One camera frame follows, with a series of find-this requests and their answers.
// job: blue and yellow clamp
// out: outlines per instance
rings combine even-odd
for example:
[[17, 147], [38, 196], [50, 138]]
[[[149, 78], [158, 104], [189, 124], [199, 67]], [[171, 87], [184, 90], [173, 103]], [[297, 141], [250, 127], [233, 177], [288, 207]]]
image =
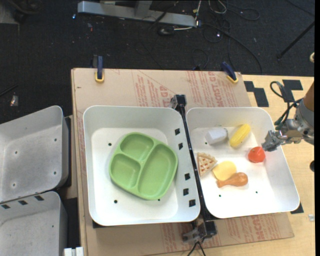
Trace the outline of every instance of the blue and yellow clamp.
[[94, 73], [95, 81], [97, 83], [103, 83], [105, 80], [105, 72], [104, 72], [104, 65], [103, 65], [103, 58], [102, 56], [97, 57], [97, 70]]
[[231, 66], [229, 66], [225, 61], [221, 63], [221, 70], [226, 72], [228, 74], [227, 78], [234, 84], [238, 82], [238, 78], [236, 76], [236, 73], [232, 69]]

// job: green plate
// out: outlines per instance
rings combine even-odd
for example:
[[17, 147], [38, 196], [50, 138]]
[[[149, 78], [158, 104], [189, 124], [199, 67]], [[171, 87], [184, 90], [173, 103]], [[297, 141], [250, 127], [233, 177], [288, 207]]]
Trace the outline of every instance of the green plate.
[[109, 164], [111, 180], [122, 189], [146, 200], [168, 191], [177, 171], [178, 157], [165, 143], [139, 132], [125, 135]]

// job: black floor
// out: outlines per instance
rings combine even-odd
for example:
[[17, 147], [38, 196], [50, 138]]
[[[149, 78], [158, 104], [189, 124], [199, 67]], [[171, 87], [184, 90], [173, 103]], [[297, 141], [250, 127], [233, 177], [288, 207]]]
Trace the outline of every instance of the black floor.
[[[314, 76], [314, 26], [277, 55], [314, 22], [315, 0], [211, 0], [215, 12], [202, 1], [202, 26], [170, 36], [157, 34], [161, 23], [79, 14], [78, 2], [43, 0], [25, 22], [0, 23], [0, 124], [52, 105], [71, 115], [71, 69], [89, 68], [93, 55], [114, 69], [220, 71], [227, 62], [246, 75]], [[153, 1], [151, 9], [195, 15], [199, 1], [173, 3]], [[220, 3], [225, 14], [216, 13]]]

